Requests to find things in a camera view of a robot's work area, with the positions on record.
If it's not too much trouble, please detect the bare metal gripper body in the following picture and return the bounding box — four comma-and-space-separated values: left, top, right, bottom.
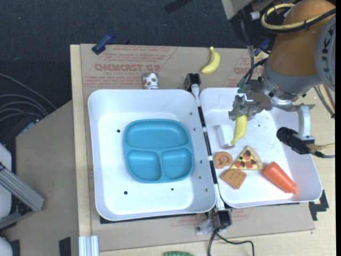
241, 79, 304, 111

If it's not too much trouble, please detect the yellow banana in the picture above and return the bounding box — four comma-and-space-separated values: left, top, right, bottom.
230, 114, 248, 147
201, 46, 221, 75

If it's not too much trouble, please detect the plain white can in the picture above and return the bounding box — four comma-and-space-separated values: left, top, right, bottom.
216, 124, 236, 149

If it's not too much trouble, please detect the white plastic tray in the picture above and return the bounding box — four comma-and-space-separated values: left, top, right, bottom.
87, 89, 217, 222
198, 86, 323, 209

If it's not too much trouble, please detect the thin black and white rod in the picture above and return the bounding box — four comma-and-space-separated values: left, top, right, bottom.
191, 84, 226, 211

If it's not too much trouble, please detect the yellow pizza slice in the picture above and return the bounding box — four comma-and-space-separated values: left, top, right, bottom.
229, 145, 264, 171

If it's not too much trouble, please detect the brown doughnut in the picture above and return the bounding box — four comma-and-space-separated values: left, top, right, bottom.
213, 151, 233, 170

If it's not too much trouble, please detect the orange squeeze bottle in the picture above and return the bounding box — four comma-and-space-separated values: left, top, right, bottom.
262, 161, 299, 196

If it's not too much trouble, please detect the orange waffle biscuit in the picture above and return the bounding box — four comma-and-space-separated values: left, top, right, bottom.
221, 169, 248, 190

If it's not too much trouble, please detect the brown cardboard board red print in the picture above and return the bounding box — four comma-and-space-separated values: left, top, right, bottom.
79, 43, 316, 252

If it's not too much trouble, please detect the blue divided plate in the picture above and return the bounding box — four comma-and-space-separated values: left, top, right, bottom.
123, 118, 195, 184

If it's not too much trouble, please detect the black cylinder on white bracket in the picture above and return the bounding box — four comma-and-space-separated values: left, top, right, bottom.
276, 104, 316, 155

